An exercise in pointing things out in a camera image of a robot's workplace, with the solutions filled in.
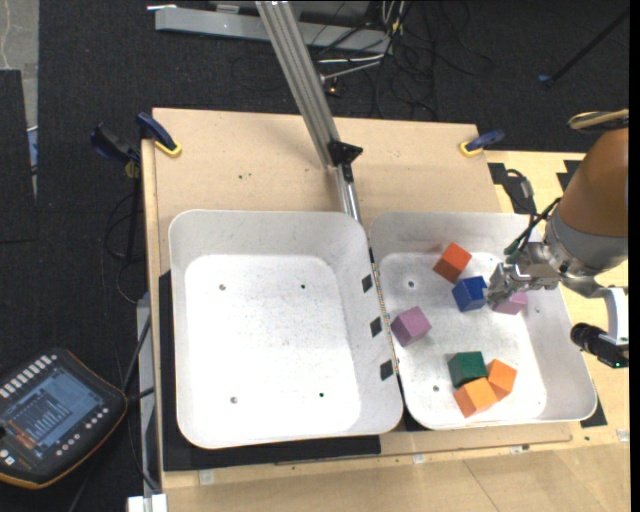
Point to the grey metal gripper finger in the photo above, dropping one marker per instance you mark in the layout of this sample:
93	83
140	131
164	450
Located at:
517	289
498	282

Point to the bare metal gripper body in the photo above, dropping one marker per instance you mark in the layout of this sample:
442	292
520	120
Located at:
537	262

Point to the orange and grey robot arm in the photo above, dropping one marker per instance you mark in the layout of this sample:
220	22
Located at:
595	190

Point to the purple cube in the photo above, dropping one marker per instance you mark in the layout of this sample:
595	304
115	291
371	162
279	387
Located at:
411	325
514	305

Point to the blue cube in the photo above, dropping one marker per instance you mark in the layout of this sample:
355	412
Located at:
469	294

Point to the orange cube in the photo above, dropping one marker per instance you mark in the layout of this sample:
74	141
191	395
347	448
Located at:
452	260
475	397
502	376

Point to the white plastic tray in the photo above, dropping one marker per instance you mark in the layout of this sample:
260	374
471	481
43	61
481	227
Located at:
440	330
270	340

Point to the green cube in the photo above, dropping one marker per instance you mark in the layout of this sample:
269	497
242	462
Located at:
466	366

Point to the pale wood board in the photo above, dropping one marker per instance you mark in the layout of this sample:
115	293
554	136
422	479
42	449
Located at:
260	170

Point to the black cylinder on white bracket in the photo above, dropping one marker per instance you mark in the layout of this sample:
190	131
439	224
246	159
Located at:
595	342

